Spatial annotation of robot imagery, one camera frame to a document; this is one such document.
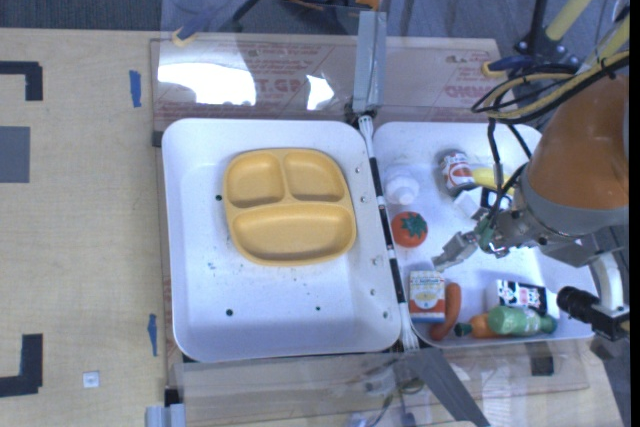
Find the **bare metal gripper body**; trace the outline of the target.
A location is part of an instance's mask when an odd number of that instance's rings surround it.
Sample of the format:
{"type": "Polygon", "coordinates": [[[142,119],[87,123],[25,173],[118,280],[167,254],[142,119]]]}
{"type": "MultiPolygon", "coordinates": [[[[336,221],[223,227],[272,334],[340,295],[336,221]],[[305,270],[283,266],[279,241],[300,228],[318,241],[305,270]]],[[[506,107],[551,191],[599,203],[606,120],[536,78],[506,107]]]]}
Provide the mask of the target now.
{"type": "Polygon", "coordinates": [[[546,246],[550,233],[527,210],[490,210],[474,228],[478,247],[494,256],[506,256],[512,248],[546,246]]]}

